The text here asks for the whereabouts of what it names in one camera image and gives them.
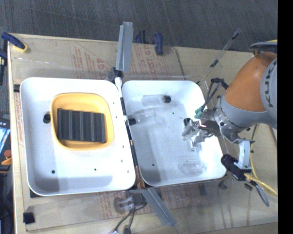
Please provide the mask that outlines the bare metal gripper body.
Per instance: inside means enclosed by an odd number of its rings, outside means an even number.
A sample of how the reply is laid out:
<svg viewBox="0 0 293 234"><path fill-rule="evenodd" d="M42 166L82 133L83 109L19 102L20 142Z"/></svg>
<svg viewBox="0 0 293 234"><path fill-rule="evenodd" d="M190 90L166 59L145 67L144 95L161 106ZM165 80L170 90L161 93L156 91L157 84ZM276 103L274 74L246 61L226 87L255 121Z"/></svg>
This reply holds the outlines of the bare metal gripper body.
<svg viewBox="0 0 293 234"><path fill-rule="evenodd" d="M200 127L216 137L223 137L229 142L238 142L240 127L225 113L226 105L225 99L219 98L213 109L205 109L200 117Z"/></svg>

